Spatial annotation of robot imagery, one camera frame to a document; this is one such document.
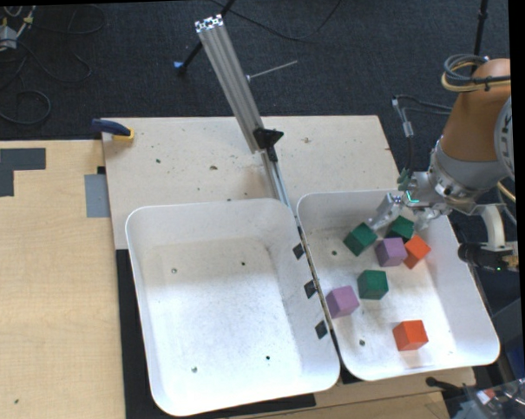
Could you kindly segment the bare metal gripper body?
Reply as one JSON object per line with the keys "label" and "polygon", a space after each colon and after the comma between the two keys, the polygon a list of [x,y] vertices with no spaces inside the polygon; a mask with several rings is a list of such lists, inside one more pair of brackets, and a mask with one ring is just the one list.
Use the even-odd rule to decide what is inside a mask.
{"label": "bare metal gripper body", "polygon": [[473,213],[476,209],[476,193],[438,169],[415,172],[401,187],[405,205],[429,217],[454,211]]}

